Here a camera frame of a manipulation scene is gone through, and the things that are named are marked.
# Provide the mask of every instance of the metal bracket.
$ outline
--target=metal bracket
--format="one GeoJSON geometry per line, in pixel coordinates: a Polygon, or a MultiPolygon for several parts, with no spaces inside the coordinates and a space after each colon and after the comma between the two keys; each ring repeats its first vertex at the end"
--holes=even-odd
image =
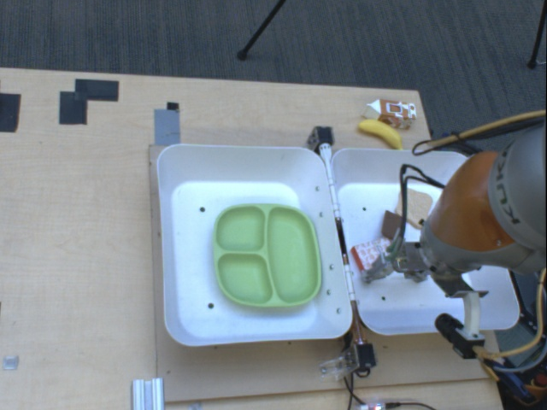
{"type": "Polygon", "coordinates": [[[163,378],[150,381],[135,379],[132,382],[132,410],[164,410],[163,378]]]}

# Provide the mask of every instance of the green plate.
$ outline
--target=green plate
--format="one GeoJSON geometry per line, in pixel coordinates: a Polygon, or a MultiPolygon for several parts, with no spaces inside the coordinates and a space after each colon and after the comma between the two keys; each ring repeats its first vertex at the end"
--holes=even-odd
{"type": "Polygon", "coordinates": [[[216,277],[224,294],[255,307],[310,301],[321,286],[314,225],[297,208],[238,205],[215,222],[216,277]]]}

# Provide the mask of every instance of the yellow cable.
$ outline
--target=yellow cable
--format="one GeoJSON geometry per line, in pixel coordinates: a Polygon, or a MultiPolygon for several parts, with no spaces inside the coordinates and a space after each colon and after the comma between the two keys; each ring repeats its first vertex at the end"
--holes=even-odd
{"type": "Polygon", "coordinates": [[[526,345],[520,346],[519,348],[510,349],[509,351],[503,351],[503,352],[488,352],[486,349],[484,349],[481,346],[475,346],[473,347],[473,351],[477,354],[477,356],[480,359],[487,359],[487,360],[495,360],[500,359],[503,357],[510,357],[511,355],[521,354],[528,349],[533,348],[536,346],[539,341],[541,340],[541,336],[544,332],[544,304],[542,303],[543,298],[543,287],[545,283],[545,269],[541,271],[541,274],[539,275],[538,280],[538,293],[536,295],[536,316],[537,316],[537,326],[538,331],[536,332],[536,336],[526,345]]]}
{"type": "Polygon", "coordinates": [[[487,123],[486,125],[483,125],[483,126],[478,126],[478,127],[474,127],[473,129],[468,129],[467,131],[463,131],[462,133],[459,133],[457,135],[450,135],[448,137],[440,138],[438,140],[428,141],[427,145],[429,145],[432,148],[435,148],[438,146],[444,146],[446,144],[454,143],[458,140],[464,140],[466,138],[474,137],[475,135],[481,134],[483,132],[491,131],[492,129],[496,129],[501,126],[510,125],[512,123],[517,123],[519,121],[537,119],[538,117],[544,117],[544,116],[545,116],[545,109],[540,109],[539,111],[531,111],[531,112],[523,113],[523,114],[511,115],[510,117],[493,121],[492,123],[487,123]]]}

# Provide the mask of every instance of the wooden surface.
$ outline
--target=wooden surface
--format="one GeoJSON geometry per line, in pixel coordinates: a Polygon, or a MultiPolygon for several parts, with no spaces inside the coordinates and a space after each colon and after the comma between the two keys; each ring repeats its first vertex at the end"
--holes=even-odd
{"type": "MultiPolygon", "coordinates": [[[[0,408],[129,408],[131,381],[156,376],[155,108],[180,104],[185,143],[302,146],[314,126],[332,126],[335,148],[385,147],[356,130],[366,103],[383,97],[416,103],[418,121],[403,133],[405,147],[426,137],[415,91],[0,69],[0,92],[22,95],[17,132],[0,133],[0,357],[20,357],[16,371],[0,371],[0,408]],[[86,126],[61,126],[59,92],[73,91],[76,78],[119,80],[120,99],[89,102],[86,126]]],[[[372,340],[382,361],[358,384],[363,396],[401,396],[439,409],[502,408],[476,362],[459,360],[440,338],[372,340]],[[453,370],[459,381],[443,379],[453,370]],[[475,380],[461,378],[468,371],[475,380]]],[[[339,385],[316,385],[280,362],[289,354],[311,369],[320,360],[309,357],[323,359],[323,348],[260,345],[253,347],[275,370],[252,377],[267,376],[277,395],[245,397],[253,384],[222,366],[210,377],[213,367],[193,353],[180,369],[199,388],[168,407],[188,408],[219,388],[217,396],[238,397],[203,401],[204,409],[344,408],[345,392],[326,391],[339,385]],[[324,390],[287,394],[310,384],[324,390]]],[[[221,359],[246,367],[247,352],[241,347],[221,359]]]]}

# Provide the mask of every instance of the small clear square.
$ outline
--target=small clear square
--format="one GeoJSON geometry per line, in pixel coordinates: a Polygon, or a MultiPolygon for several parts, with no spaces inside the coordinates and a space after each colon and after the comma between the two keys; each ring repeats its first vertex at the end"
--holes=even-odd
{"type": "Polygon", "coordinates": [[[14,371],[19,365],[19,355],[7,355],[2,360],[2,369],[4,371],[14,371]]]}

